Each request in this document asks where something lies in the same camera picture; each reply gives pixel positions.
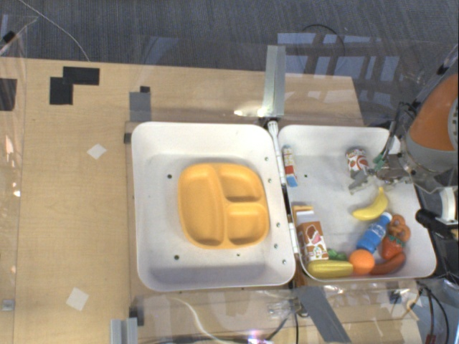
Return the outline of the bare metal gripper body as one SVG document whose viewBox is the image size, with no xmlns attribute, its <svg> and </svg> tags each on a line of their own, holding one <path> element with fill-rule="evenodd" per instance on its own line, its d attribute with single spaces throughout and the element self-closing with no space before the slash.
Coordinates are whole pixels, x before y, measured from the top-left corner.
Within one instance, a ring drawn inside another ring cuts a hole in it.
<svg viewBox="0 0 459 344">
<path fill-rule="evenodd" d="M 376 177 L 385 183 L 412 183 L 416 175 L 416 163 L 407 149 L 391 153 L 384 148 L 374 159 Z"/>
</svg>

